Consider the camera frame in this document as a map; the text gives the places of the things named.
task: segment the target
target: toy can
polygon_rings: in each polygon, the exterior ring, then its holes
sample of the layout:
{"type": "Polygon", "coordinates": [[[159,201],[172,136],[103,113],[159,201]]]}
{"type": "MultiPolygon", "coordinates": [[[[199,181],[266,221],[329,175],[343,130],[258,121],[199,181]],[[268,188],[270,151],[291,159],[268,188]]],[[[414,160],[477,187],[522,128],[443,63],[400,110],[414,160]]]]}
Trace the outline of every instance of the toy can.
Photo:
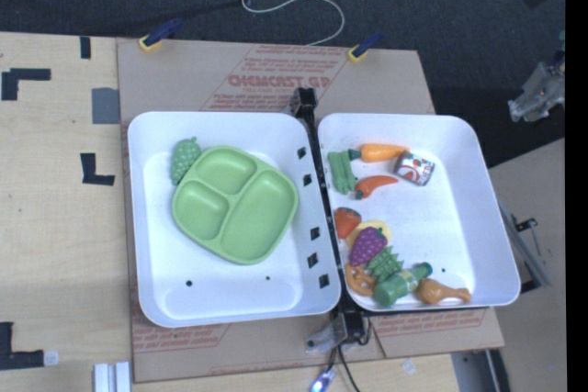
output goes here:
{"type": "Polygon", "coordinates": [[[404,151],[394,166],[394,173],[419,186],[424,186],[431,178],[435,163],[404,151]]]}

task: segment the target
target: blue and yellow clamp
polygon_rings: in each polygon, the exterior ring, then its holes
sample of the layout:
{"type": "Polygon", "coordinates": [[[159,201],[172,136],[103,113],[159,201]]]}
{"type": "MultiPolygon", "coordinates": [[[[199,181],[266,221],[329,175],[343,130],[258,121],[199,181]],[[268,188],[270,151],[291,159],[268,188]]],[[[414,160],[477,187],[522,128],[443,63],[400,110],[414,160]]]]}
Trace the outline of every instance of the blue and yellow clamp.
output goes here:
{"type": "Polygon", "coordinates": [[[182,27],[182,19],[166,21],[148,35],[139,39],[139,46],[145,52],[151,52],[161,46],[162,39],[171,38],[182,27]]]}
{"type": "Polygon", "coordinates": [[[382,38],[384,38],[384,35],[377,31],[366,40],[351,48],[347,52],[347,59],[353,63],[362,61],[366,57],[368,49],[373,48],[382,38]]]}

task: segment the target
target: white tray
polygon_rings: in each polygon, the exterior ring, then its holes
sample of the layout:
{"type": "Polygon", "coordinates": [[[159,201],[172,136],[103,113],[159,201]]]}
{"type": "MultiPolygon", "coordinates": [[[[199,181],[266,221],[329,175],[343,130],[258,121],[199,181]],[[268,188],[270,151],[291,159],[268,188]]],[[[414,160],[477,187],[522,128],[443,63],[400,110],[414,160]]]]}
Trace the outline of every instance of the white tray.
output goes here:
{"type": "Polygon", "coordinates": [[[306,129],[278,113],[150,112],[129,126],[130,182],[139,300],[164,327],[321,314],[341,284],[306,129]],[[189,239],[171,210],[175,144],[250,152],[295,184],[299,207],[284,238],[261,263],[228,262],[189,239]]]}
{"type": "MultiPolygon", "coordinates": [[[[515,259],[474,130],[459,118],[433,115],[334,114],[319,124],[319,142],[331,210],[351,207],[363,220],[380,219],[391,229],[389,245],[404,267],[429,262],[431,278],[452,287],[466,287],[472,300],[427,306],[415,295],[400,298],[391,308],[349,290],[355,302],[371,311],[501,306],[516,300],[520,279],[515,259]],[[359,150],[362,144],[405,145],[435,162],[426,186],[399,178],[370,197],[355,200],[334,189],[327,154],[359,150]]],[[[392,174],[393,161],[351,162],[355,177],[392,174]]],[[[342,263],[349,257],[338,241],[342,263]]]]}

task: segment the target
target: light wood surface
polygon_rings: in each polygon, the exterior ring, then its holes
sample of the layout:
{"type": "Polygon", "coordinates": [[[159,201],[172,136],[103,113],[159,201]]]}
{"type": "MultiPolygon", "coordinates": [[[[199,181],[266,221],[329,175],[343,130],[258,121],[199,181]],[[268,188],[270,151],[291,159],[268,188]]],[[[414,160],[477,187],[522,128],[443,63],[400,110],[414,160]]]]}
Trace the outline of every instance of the light wood surface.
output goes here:
{"type": "MultiPolygon", "coordinates": [[[[0,33],[0,71],[49,68],[0,101],[0,321],[13,351],[54,350],[59,364],[0,371],[0,390],[92,390],[94,364],[131,361],[130,303],[119,125],[92,123],[91,91],[118,88],[116,41],[0,33]],[[80,154],[113,186],[82,184],[80,154]]],[[[448,354],[350,364],[361,390],[458,391],[448,354]]],[[[151,390],[308,390],[306,367],[133,385],[151,390]]],[[[330,390],[352,390],[345,371],[330,390]]]]}

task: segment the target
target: pretzel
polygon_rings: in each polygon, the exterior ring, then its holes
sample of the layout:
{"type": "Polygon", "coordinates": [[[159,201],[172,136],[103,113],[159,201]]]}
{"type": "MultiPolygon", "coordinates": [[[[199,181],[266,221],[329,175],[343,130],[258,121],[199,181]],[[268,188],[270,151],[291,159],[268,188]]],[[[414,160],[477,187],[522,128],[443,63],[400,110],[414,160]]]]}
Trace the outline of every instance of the pretzel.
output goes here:
{"type": "Polygon", "coordinates": [[[367,274],[361,266],[345,264],[345,280],[354,291],[362,296],[373,296],[376,279],[367,274]]]}

